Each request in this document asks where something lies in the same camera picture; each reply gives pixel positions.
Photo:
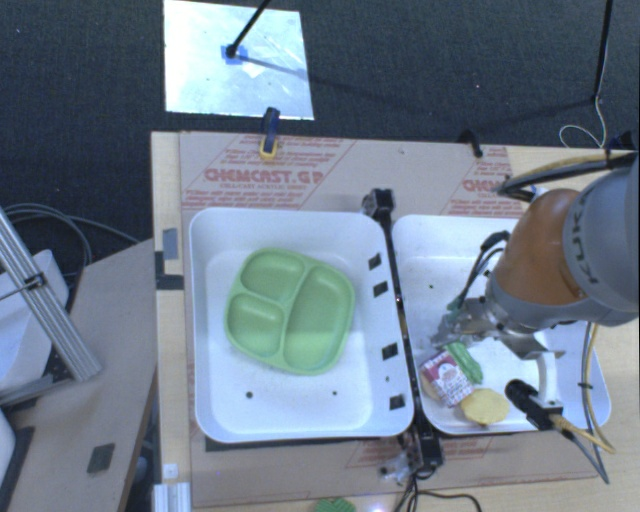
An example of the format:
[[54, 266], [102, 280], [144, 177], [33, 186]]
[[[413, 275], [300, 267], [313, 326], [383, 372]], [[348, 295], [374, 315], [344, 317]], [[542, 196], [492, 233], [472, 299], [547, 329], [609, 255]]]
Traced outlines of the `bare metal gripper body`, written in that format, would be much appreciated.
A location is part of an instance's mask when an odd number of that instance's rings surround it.
[[447, 306], [436, 333], [431, 337], [434, 348], [460, 341], [470, 344], [487, 337], [498, 336], [505, 324], [491, 309], [486, 297], [455, 299]]

